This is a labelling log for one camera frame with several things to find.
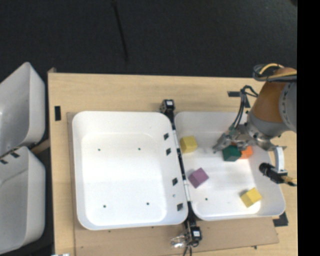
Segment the white tray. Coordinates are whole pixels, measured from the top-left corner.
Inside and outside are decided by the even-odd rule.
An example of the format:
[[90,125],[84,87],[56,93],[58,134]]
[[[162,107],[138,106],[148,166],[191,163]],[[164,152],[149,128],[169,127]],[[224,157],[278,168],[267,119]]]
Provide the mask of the white tray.
[[[198,188],[188,186],[192,209],[205,221],[277,216],[285,210],[280,186],[259,171],[261,163],[271,163],[267,151],[255,146],[249,159],[235,162],[224,161],[222,151],[213,154],[212,147],[236,116],[232,112],[180,112],[175,117],[178,139],[195,136],[198,144],[196,151],[182,154],[186,175],[203,168],[209,176]],[[240,195],[253,187],[262,200],[247,208]]]
[[29,62],[0,83],[0,156],[44,135],[45,84]]
[[72,120],[72,140],[76,212],[85,228],[174,225],[186,219],[176,143],[165,115],[80,112]]
[[45,228],[44,165],[21,147],[0,162],[0,254],[39,239]]

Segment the toy block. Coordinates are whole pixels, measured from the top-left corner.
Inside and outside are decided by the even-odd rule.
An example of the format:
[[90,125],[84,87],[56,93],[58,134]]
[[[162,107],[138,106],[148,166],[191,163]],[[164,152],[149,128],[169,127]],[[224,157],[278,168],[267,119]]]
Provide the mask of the toy block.
[[243,201],[246,207],[252,206],[254,203],[260,201],[261,199],[262,196],[255,187],[250,189],[248,192],[244,193],[241,196],[241,200]]
[[230,145],[222,150],[224,161],[235,162],[241,157],[241,152],[235,145]]
[[202,183],[204,183],[207,179],[209,179],[209,176],[202,168],[195,170],[188,176],[188,180],[194,186],[195,189],[199,187]]
[[180,139],[180,148],[182,153],[190,153],[197,149],[198,144],[194,136],[186,136]]
[[248,159],[253,155],[252,147],[247,146],[246,150],[241,150],[241,157],[239,159]]

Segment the orange block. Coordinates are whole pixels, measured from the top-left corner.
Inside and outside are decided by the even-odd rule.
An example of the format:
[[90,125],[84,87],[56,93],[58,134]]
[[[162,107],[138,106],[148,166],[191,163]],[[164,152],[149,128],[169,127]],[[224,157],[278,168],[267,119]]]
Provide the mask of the orange block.
[[241,151],[241,157],[239,159],[248,159],[250,156],[252,156],[253,151],[251,146],[247,146],[246,150]]

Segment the yellow block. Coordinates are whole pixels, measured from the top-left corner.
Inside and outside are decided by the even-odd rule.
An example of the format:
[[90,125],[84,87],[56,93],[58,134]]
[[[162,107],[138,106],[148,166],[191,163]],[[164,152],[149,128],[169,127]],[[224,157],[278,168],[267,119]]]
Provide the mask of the yellow block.
[[262,196],[258,192],[258,190],[254,187],[250,189],[248,192],[244,193],[241,196],[242,201],[244,202],[246,207],[252,206],[254,203],[260,201]]
[[189,153],[195,151],[198,147],[196,138],[194,136],[182,137],[180,139],[180,147],[182,153]]

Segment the wooden board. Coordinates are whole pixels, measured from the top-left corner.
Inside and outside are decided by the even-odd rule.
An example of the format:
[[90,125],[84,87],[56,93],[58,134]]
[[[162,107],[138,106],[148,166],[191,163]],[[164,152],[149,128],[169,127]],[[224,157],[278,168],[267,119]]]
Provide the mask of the wooden board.
[[[251,78],[49,73],[55,253],[77,256],[182,253],[170,247],[170,238],[183,231],[182,225],[109,232],[89,231],[77,222],[72,199],[67,113],[85,110],[157,111],[163,99],[174,99],[177,112],[236,112],[240,98],[228,97],[227,91],[239,91],[246,84],[257,92],[262,86]],[[58,106],[61,120],[56,120],[55,116],[55,107]],[[297,175],[296,134],[288,132],[277,140],[280,145],[287,146],[284,152],[286,169],[294,177]],[[289,226],[274,228],[271,218],[199,221],[203,240],[193,253],[199,256],[220,255],[220,252],[223,255],[270,255],[271,252],[274,255],[295,255],[298,251],[297,190],[283,185],[282,191]],[[264,246],[256,251],[251,248],[256,245]]]

